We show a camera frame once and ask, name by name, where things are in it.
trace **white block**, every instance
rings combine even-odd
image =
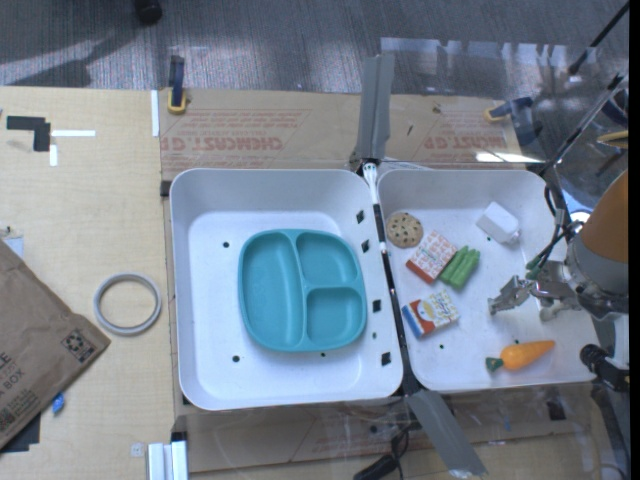
[[[520,236],[518,219],[495,201],[487,207],[476,225],[501,244],[514,243]]]

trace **cardboard sheet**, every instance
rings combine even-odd
[[[165,182],[195,167],[343,168],[355,148],[359,94],[187,89],[187,109],[175,115],[166,103],[163,107],[167,91],[159,95],[158,112]],[[482,162],[518,155],[511,121],[488,123],[483,117],[496,104],[482,98],[392,95],[386,158],[482,167]]]
[[[0,240],[0,448],[109,343]]]

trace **teal divided plate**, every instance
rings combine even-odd
[[[360,264],[331,233],[277,229],[253,235],[240,252],[238,289],[247,331],[273,350],[343,347],[366,323]]]

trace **toy carrot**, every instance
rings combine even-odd
[[[508,345],[500,352],[500,358],[487,357],[487,368],[491,372],[496,371],[501,366],[504,366],[507,370],[517,370],[542,357],[555,344],[554,340],[539,340]]]

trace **toy cookie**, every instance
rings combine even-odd
[[[415,247],[422,240],[422,224],[407,212],[394,213],[387,219],[387,239],[396,247]]]

